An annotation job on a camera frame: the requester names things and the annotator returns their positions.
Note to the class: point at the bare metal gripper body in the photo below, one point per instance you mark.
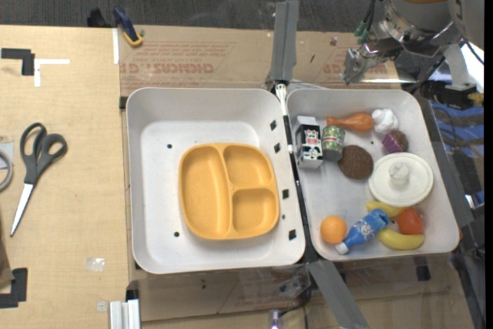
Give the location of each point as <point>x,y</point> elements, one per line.
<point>408,38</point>

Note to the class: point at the orange chicken drumstick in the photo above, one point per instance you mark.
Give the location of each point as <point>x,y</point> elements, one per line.
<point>356,122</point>

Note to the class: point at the brown cardboard board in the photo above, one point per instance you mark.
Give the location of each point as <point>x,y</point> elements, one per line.
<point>192,61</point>

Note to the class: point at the orange pepper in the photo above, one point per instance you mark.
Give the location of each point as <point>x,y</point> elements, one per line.
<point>410,222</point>

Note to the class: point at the white cream swirl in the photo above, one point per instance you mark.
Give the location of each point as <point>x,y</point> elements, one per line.
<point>385,121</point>

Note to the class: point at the white plastic tray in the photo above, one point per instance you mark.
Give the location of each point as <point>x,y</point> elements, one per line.
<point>158,173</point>
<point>339,196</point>

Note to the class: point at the purple and brown cupcake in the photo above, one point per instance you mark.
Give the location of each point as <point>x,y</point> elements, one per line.
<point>394,142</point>

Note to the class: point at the black cylinder on white bracket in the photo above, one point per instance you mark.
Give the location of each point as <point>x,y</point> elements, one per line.
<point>454,92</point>

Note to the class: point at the yellow banana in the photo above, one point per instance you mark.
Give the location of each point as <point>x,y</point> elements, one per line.
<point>400,240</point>

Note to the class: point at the white pot with lid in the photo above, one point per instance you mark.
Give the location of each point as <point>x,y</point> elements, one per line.
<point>400,181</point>

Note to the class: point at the brown biscuit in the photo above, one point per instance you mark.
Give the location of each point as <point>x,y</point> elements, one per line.
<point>355,162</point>

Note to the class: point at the grey tape roll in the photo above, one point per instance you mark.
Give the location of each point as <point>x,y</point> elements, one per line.
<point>7,181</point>

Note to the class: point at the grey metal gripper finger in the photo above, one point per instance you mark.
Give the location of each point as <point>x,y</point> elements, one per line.
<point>373,53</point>
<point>352,65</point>

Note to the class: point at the orange divided plate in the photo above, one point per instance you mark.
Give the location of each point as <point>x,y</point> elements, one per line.
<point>204,189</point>

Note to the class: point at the green can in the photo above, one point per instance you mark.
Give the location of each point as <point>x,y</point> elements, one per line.
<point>333,140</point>

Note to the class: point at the orange ball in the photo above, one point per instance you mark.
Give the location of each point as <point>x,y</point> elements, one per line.
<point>333,229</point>

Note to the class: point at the white cow print carton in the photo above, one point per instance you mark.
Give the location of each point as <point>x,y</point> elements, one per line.
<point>310,144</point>

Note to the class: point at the blue bottle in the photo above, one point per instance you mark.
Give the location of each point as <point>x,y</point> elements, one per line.
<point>364,231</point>

